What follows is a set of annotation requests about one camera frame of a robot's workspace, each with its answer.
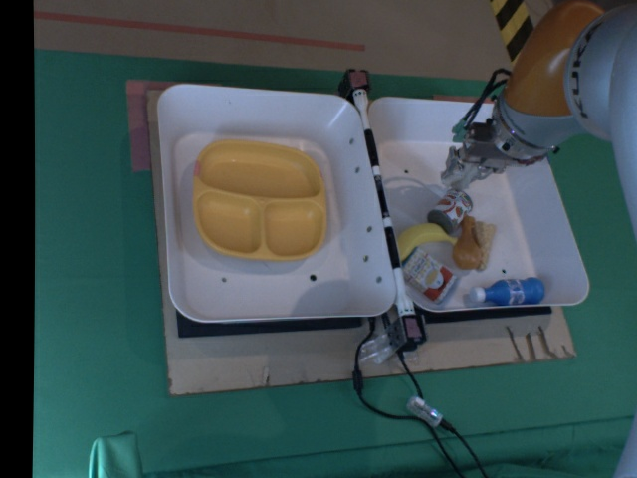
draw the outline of white bottle cap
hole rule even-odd
[[[487,299],[485,289],[482,287],[472,287],[469,291],[469,299],[474,303],[482,303]]]

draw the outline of blue bottle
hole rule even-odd
[[[544,299],[544,283],[540,278],[525,280],[499,280],[491,287],[473,287],[469,298],[474,303],[485,301],[501,307],[509,305],[536,305]]]

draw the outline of clear plastic piece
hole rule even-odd
[[[428,405],[420,396],[409,398],[407,410],[433,428],[436,428],[442,421],[442,414]]]
[[[384,333],[365,342],[360,348],[360,362],[369,359],[376,364],[387,361],[393,354],[407,343],[407,334],[402,319],[389,325]]]

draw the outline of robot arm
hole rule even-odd
[[[510,74],[496,83],[496,74]],[[486,122],[473,115],[505,85]],[[637,238],[637,4],[609,12],[571,0],[537,24],[509,73],[494,73],[457,126],[442,182],[466,189],[512,166],[543,160],[575,134],[612,142]]]

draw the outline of red line on floor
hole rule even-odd
[[[364,44],[342,43],[338,41],[323,41],[321,39],[306,39],[302,37],[277,36],[272,34],[254,34],[237,30],[221,30],[216,28],[188,27],[185,25],[168,25],[165,23],[149,23],[146,21],[117,20],[112,18],[98,18],[94,16],[80,16],[59,12],[35,11],[37,20],[62,21],[80,23],[83,25],[99,25],[107,27],[132,28],[140,30],[155,30],[176,34],[193,34],[200,36],[227,37],[230,39],[246,39],[249,41],[264,41],[268,43],[294,44],[298,46],[313,46],[315,48],[332,48],[335,50],[365,51]]]

